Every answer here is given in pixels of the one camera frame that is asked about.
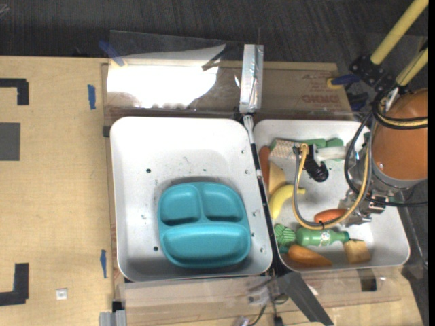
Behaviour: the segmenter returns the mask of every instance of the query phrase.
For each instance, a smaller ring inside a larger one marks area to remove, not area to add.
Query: wooden surface
[[[26,78],[30,83],[29,106],[16,105],[15,89],[0,88],[0,122],[21,123],[20,161],[0,161],[0,291],[12,290],[15,263],[30,265],[29,299],[0,307],[2,326],[97,325],[99,313],[111,309],[114,286],[101,98],[101,65],[106,63],[0,57],[0,77]],[[88,84],[96,88],[95,110],[88,102]],[[107,278],[101,250],[106,250]],[[363,298],[365,304],[326,311],[336,325],[422,325],[409,283],[399,275],[396,286],[390,302],[367,304]],[[59,288],[68,288],[67,300],[56,300]],[[272,325],[270,313],[268,309],[257,325]],[[286,325],[307,324],[299,311],[281,316]],[[233,323],[234,318],[195,325]]]

